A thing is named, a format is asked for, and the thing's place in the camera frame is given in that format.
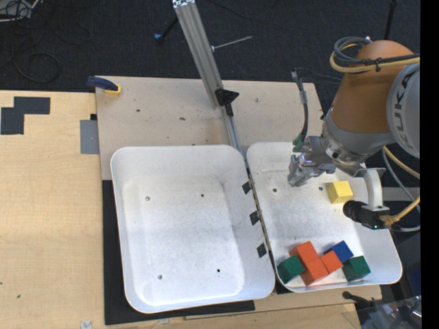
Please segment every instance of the wooden table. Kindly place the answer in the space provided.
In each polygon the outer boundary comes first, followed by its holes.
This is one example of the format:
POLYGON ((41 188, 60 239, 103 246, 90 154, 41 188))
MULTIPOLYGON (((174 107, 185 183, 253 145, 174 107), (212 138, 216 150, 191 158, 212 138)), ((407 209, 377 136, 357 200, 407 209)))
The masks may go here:
MULTIPOLYGON (((131 82, 117 78, 118 82, 131 82)), ((200 80, 188 82, 203 91, 200 80)), ((235 101, 243 146, 256 138, 251 118, 273 120, 276 109, 288 111, 274 94, 299 103, 295 84, 225 81, 225 88, 246 89, 235 101), (265 104, 270 115, 255 112, 265 104)), ((307 84, 311 118, 321 109, 314 87, 307 84)), ((106 326, 104 321, 104 259, 102 235, 102 160, 82 154, 80 121, 98 112, 99 139, 108 130, 100 121, 95 93, 0 91, 0 107, 11 108, 14 97, 50 97, 50 114, 25 114, 24 134, 0 135, 0 322, 3 328, 150 328, 167 322, 171 328, 352 328, 355 306, 342 289, 287 293, 254 301, 255 311, 233 315, 176 317, 106 326)), ((298 130, 302 108, 292 109, 290 124, 298 130)), ((295 136, 286 128, 290 136, 295 136)), ((310 134, 320 122, 310 123, 310 134)), ((262 133, 262 139, 268 133, 262 133)), ((282 136, 273 141, 291 140, 282 136)), ((355 287, 355 294, 381 299, 380 286, 355 287)))

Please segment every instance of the green block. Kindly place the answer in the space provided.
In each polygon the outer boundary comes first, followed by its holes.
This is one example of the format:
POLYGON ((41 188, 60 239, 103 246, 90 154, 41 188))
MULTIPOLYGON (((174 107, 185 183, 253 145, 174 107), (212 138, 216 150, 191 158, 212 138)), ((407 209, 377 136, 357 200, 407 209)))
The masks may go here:
POLYGON ((292 278, 298 276, 305 271, 305 267, 299 261, 296 255, 293 255, 277 266, 279 277, 284 284, 288 283, 292 278))
POLYGON ((342 269, 348 282, 362 279, 370 273, 370 268, 364 256, 349 258, 343 263, 342 269))

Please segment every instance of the red block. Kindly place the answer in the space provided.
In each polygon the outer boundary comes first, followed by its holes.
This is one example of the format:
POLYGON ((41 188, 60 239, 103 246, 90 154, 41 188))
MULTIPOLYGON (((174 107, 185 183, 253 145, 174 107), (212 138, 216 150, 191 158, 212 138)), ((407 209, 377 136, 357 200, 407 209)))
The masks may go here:
POLYGON ((318 258, 316 249, 314 249, 311 241, 306 241, 300 245, 297 245, 289 252, 290 256, 296 255, 302 264, 308 263, 318 258))
POLYGON ((343 267, 342 261, 338 258, 337 254, 334 251, 330 251, 325 253, 322 257, 320 257, 324 266, 326 267, 329 273, 336 271, 343 267))
POLYGON ((310 285, 312 282, 322 279, 329 274, 320 258, 314 258, 308 263, 305 263, 304 266, 305 271, 302 272, 300 276, 306 285, 310 285))

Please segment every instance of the toy cube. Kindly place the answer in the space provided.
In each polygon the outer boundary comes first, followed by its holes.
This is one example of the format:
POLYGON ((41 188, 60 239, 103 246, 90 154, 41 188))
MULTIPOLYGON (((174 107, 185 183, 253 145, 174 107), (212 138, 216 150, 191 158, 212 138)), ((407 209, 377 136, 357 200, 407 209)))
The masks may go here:
POLYGON ((305 271, 305 267, 299 261, 297 256, 291 256, 277 266, 279 278, 284 284, 287 284, 292 278, 305 271))
POLYGON ((308 263, 311 260, 318 258, 316 249, 314 249, 311 241, 306 241, 300 245, 297 245, 289 252, 290 256, 296 255, 301 263, 308 263))
POLYGON ((362 279, 370 273, 368 263, 364 256, 349 258, 343 263, 343 273, 348 282, 362 279))
POLYGON ((325 251, 327 252, 334 251, 337 255, 338 259, 341 263, 345 263, 349 258, 354 256, 351 249, 348 247, 348 245, 344 241, 340 241, 338 244, 335 244, 333 247, 325 251))
POLYGON ((305 263, 305 271, 301 273, 303 282, 308 286, 316 280, 322 279, 329 273, 320 258, 314 258, 305 263))
POLYGON ((337 269, 343 267, 342 261, 340 261, 337 254, 334 251, 325 253, 322 257, 320 257, 320 260, 322 260, 328 273, 333 273, 337 269))
POLYGON ((332 182, 327 189, 327 193, 332 204, 346 202, 354 195, 347 180, 332 182))

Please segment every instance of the blue clamp handle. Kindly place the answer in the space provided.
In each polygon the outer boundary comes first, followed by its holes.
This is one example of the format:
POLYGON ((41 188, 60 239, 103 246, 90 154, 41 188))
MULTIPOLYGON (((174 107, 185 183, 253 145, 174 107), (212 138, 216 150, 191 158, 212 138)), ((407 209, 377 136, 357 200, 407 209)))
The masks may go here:
POLYGON ((114 90, 114 91, 119 90, 117 84, 100 77, 93 77, 93 76, 88 77, 86 85, 95 88, 102 88, 104 90, 114 90))

